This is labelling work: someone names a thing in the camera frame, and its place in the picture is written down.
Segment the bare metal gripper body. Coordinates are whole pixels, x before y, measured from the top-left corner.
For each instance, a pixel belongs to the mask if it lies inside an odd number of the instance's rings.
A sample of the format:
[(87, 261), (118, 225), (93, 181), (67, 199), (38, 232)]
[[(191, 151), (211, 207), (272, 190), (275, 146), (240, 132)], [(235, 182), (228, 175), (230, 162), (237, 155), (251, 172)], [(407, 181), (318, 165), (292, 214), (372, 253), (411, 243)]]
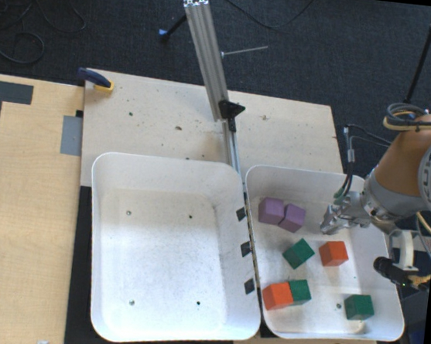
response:
[(365, 192), (349, 192), (338, 204), (334, 205), (337, 217), (351, 219), (351, 227), (367, 228), (370, 225), (388, 233), (392, 230), (394, 218), (373, 196)]

